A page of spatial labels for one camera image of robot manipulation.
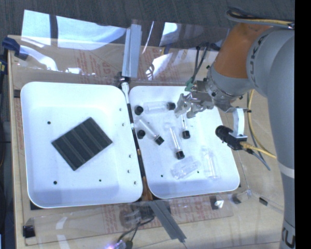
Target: black connector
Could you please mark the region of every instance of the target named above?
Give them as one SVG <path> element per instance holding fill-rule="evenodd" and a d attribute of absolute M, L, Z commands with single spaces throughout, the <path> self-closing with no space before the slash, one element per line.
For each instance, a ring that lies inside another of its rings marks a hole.
<path fill-rule="evenodd" d="M 240 142 L 247 141 L 247 138 L 243 137 L 237 139 L 230 134 L 231 132 L 233 132 L 233 130 L 225 126 L 218 126 L 216 128 L 217 137 L 220 138 L 223 142 L 226 142 L 231 149 L 233 150 L 243 149 L 243 146 L 240 144 Z"/>

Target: black clamp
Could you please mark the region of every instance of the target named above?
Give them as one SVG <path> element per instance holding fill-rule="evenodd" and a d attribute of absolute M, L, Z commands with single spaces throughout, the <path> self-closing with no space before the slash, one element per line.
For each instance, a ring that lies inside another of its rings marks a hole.
<path fill-rule="evenodd" d="M 4 76 L 8 74 L 8 64 L 7 64 L 7 54 L 8 50 L 15 52 L 15 56 L 26 60 L 28 54 L 21 50 L 21 46 L 12 38 L 5 37 L 2 46 L 4 47 L 4 53 L 0 54 L 0 94 L 2 93 L 2 86 L 4 81 Z"/>

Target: yellow cable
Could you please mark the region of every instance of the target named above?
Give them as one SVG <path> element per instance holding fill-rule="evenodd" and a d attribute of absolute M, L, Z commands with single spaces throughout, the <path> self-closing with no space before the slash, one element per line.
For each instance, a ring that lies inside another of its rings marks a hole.
<path fill-rule="evenodd" d="M 250 97 L 249 97 L 249 104 L 248 104 L 248 110 L 249 112 L 251 111 L 251 102 L 252 102 L 252 97 L 253 97 L 253 93 L 254 93 L 254 89 L 251 90 L 250 92 Z M 253 126 L 252 126 L 252 120 L 251 120 L 251 113 L 248 113 L 248 124 L 249 124 L 249 127 L 251 129 L 251 133 L 253 135 L 253 137 L 255 138 L 256 142 L 258 143 L 258 145 L 262 148 L 262 149 L 259 149 L 259 148 L 256 148 L 254 147 L 254 150 L 257 150 L 257 151 L 260 151 L 262 153 L 265 153 L 266 155 L 272 157 L 272 158 L 276 158 L 275 155 L 273 155 L 272 153 L 270 153 L 262 144 L 261 142 L 259 141 L 259 139 L 257 138 L 256 134 L 255 134 L 255 131 L 253 129 Z"/>
<path fill-rule="evenodd" d="M 251 144 L 249 144 L 247 142 L 240 142 L 240 144 L 243 146 L 243 148 L 248 148 L 248 149 L 253 149 L 253 150 L 256 150 L 256 151 L 260 151 L 261 153 L 264 153 L 264 154 L 268 155 L 269 157 L 276 159 L 276 156 L 273 155 L 272 153 L 269 153 L 267 150 L 264 150 L 264 149 L 261 149 L 261 148 L 258 148 L 258 147 L 254 147 L 254 146 L 252 146 Z"/>

